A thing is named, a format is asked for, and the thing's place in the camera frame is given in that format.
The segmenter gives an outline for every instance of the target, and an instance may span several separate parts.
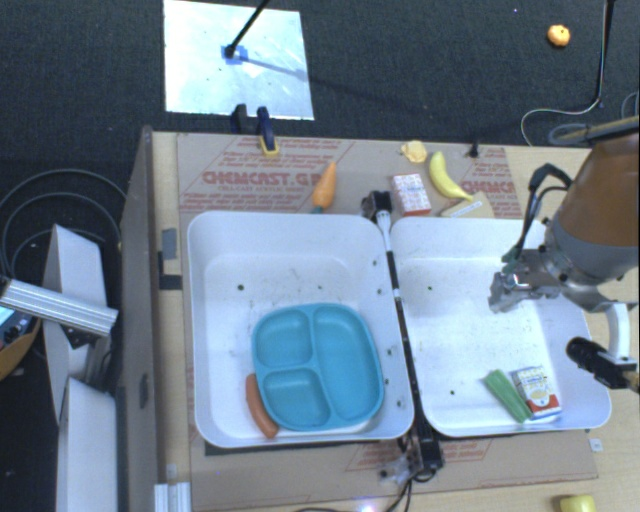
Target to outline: wooden table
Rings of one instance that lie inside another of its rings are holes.
[[[575,175],[584,161],[587,150],[564,148],[505,148],[516,192],[521,203],[527,196],[527,184],[533,170],[550,162]],[[162,229],[178,225],[177,212],[177,154],[175,133],[153,134],[154,191],[156,198],[156,226],[158,243]],[[551,215],[558,207],[561,197],[550,194],[543,213]],[[165,262],[165,272],[181,273],[179,264],[172,268]],[[619,300],[638,299],[637,269],[629,272],[621,281],[603,287],[605,295]],[[183,339],[182,292],[163,290],[158,299],[159,317],[162,318],[160,351],[160,374],[156,387],[162,397],[163,420],[161,444],[164,457],[161,460],[175,464],[177,481],[188,481],[189,445],[187,432],[187,403],[185,384],[185,355],[183,346],[175,340]],[[607,340],[607,323],[602,315],[587,318],[592,336],[596,340]],[[631,313],[632,356],[638,358],[638,309]],[[597,480],[495,488],[464,492],[414,493],[410,510],[457,510],[460,512],[495,510],[560,510],[558,498],[576,494],[591,494],[600,512],[638,510],[640,506],[640,414],[638,396],[630,391],[611,392],[613,412],[609,422],[592,431],[589,436],[602,443],[602,452],[596,453],[600,477]],[[370,505],[371,510],[381,511],[390,504],[388,498],[356,502],[322,503],[323,508],[337,510],[362,510]],[[279,506],[264,511],[295,511],[299,506]]]

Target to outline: green object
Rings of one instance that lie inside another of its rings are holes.
[[[518,423],[531,418],[533,413],[502,370],[492,371],[483,381]]]

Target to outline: blue clamp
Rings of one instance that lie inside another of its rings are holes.
[[[257,115],[258,127],[256,128],[256,134],[259,135],[262,152],[268,156],[277,155],[280,152],[280,148],[273,135],[271,117],[269,117],[267,107],[258,107]]]

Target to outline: banana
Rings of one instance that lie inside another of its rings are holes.
[[[429,176],[434,186],[438,189],[438,192],[443,196],[460,197],[467,201],[473,200],[473,197],[462,190],[460,185],[454,182],[447,174],[447,163],[442,151],[436,151],[431,157]]]

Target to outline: dark floor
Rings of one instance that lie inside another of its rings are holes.
[[[525,112],[583,109],[595,95],[603,0],[273,0],[271,7],[301,13],[316,116],[276,121],[282,135],[524,144]],[[572,30],[564,49],[545,39],[555,23]],[[623,99],[638,89],[639,49],[640,5],[619,0],[602,108],[578,119],[533,116],[527,131],[534,144],[547,144],[561,123],[620,117]],[[219,116],[165,112],[163,51],[161,0],[1,2],[0,197],[28,176],[69,167],[126,189],[145,124],[228,132]],[[21,190],[0,208],[0,223],[20,202],[50,190],[90,195],[120,215],[122,203],[107,188],[57,176]],[[70,203],[23,212],[8,234],[8,253],[54,221],[107,236],[103,216]],[[20,278],[39,281],[45,242],[21,253]],[[113,248],[104,245],[109,265]],[[54,508],[57,433],[46,365],[31,351],[22,366],[23,375],[0,382],[2,512]]]

